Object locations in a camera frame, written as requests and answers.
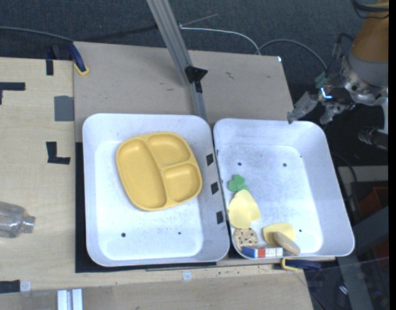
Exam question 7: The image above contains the pale brown flat board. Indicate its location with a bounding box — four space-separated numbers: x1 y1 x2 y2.
72 41 336 273

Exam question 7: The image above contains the blue white red carton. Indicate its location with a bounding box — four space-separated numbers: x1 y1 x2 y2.
241 245 284 259

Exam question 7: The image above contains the clear plastic bottle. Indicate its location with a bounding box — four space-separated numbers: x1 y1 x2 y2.
0 198 37 239

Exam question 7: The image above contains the brown chocolate chip biscuit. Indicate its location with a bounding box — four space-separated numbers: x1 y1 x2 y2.
232 227 260 252

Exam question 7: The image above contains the white plastic tray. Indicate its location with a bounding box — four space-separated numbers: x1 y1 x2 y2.
81 112 231 267
213 118 356 261

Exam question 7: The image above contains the green toy broccoli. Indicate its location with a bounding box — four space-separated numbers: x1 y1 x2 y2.
227 174 250 193

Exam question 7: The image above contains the yellow divided plate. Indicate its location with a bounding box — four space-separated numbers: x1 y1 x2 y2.
115 131 203 212

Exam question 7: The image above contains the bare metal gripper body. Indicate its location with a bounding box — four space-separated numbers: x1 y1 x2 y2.
317 56 389 114

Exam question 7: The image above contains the tan oval bread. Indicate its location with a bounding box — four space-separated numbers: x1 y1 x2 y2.
273 231 302 256

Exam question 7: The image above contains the black cylinder on white bracket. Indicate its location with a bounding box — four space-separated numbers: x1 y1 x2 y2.
357 96 390 151

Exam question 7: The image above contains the pale yellow chip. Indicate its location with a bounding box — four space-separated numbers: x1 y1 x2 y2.
228 196 253 230
262 222 297 247
234 189 262 222

